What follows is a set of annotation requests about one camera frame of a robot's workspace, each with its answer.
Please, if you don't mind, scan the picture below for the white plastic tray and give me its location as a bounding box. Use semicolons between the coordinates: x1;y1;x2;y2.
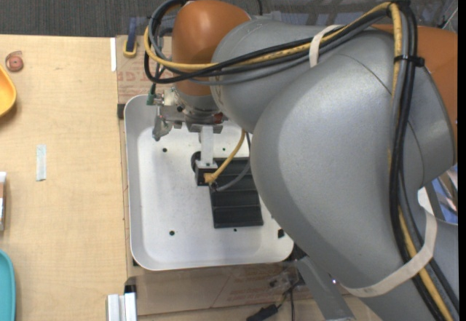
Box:
123;93;296;272

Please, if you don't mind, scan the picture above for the black cylinder on white bracket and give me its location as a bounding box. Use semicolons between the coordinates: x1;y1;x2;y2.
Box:
190;125;265;230

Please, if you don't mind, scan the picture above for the white and brown carton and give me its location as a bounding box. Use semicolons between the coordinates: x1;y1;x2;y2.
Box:
0;171;8;232

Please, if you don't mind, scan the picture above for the blue divided plate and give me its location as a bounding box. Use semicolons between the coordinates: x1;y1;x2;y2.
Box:
0;249;17;321

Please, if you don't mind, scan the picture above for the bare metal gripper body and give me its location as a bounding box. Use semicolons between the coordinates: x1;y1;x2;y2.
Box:
154;87;228;135

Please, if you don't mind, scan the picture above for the brown doughnut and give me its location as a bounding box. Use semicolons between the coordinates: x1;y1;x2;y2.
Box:
4;50;25;73

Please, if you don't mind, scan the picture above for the orange divided plate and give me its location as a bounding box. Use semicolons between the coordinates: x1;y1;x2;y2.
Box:
0;64;17;119

